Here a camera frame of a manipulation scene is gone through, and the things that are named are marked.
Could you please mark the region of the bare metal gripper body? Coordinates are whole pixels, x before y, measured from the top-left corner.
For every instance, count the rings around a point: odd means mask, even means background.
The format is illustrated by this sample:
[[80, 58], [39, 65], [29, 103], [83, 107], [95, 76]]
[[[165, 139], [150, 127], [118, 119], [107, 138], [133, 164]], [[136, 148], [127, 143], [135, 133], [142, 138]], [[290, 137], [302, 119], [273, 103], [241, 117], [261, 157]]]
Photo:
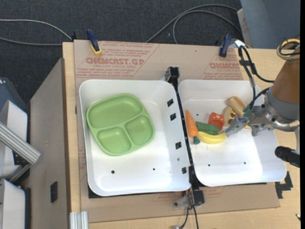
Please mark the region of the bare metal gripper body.
[[269, 104], [255, 105], [247, 111], [246, 124], [253, 131], [276, 128], [277, 111]]

